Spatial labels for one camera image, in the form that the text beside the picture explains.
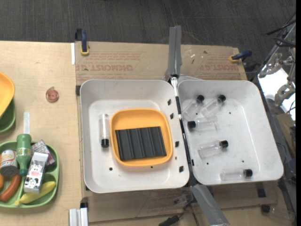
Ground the orange plate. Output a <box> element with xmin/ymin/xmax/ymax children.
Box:
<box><xmin>0</xmin><ymin>71</ymin><xmax>16</xmax><ymax>118</ymax></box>
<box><xmin>110</xmin><ymin>108</ymin><xmax>174</xmax><ymax>168</ymax></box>

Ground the pink and white packet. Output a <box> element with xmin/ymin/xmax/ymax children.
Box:
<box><xmin>31</xmin><ymin>139</ymin><xmax>56</xmax><ymax>167</ymax></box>

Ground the green bottle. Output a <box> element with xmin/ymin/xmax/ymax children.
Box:
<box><xmin>16</xmin><ymin>133</ymin><xmax>32</xmax><ymax>177</ymax></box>

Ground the brown cardboard board red print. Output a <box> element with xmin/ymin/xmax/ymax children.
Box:
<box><xmin>74</xmin><ymin>40</ymin><xmax>278</xmax><ymax>223</ymax></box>

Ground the orange-brown sausage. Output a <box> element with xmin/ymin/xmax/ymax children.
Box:
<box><xmin>0</xmin><ymin>173</ymin><xmax>23</xmax><ymax>202</ymax></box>

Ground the brown round biscuit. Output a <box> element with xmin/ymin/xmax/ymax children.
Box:
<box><xmin>45</xmin><ymin>86</ymin><xmax>60</xmax><ymax>103</ymax></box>

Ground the white plastic tray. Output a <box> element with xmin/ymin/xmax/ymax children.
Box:
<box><xmin>79</xmin><ymin>79</ymin><xmax>190</xmax><ymax>194</ymax></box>
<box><xmin>176</xmin><ymin>80</ymin><xmax>285</xmax><ymax>186</ymax></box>

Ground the clear plastic bottle black cap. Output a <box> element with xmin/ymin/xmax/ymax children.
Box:
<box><xmin>202</xmin><ymin>94</ymin><xmax>227</xmax><ymax>118</ymax></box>
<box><xmin>187</xmin><ymin>116</ymin><xmax>221</xmax><ymax>131</ymax></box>
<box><xmin>182</xmin><ymin>94</ymin><xmax>205</xmax><ymax>120</ymax></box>
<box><xmin>98</xmin><ymin>113</ymin><xmax>111</xmax><ymax>149</ymax></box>
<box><xmin>261</xmin><ymin>204</ymin><xmax>295</xmax><ymax>222</ymax></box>
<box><xmin>198</xmin><ymin>140</ymin><xmax>230</xmax><ymax>160</ymax></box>
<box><xmin>220</xmin><ymin>168</ymin><xmax>253</xmax><ymax>182</ymax></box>

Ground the yellow banana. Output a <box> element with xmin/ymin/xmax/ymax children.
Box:
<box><xmin>19</xmin><ymin>180</ymin><xmax>57</xmax><ymax>205</ymax></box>

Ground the small orange and white can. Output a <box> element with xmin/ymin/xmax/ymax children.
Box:
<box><xmin>0</xmin><ymin>149</ymin><xmax>19</xmax><ymax>177</ymax></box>

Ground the white carton with cow print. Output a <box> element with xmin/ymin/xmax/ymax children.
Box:
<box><xmin>23</xmin><ymin>152</ymin><xmax>49</xmax><ymax>194</ymax></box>

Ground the green divided plate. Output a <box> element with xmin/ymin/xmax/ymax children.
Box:
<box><xmin>0</xmin><ymin>140</ymin><xmax>60</xmax><ymax>208</ymax></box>

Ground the black ribbed rack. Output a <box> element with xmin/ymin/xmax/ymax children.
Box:
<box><xmin>114</xmin><ymin>126</ymin><xmax>168</xmax><ymax>161</ymax></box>

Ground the thin black and white rod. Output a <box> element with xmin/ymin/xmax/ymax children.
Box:
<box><xmin>171</xmin><ymin>77</ymin><xmax>195</xmax><ymax>167</ymax></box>

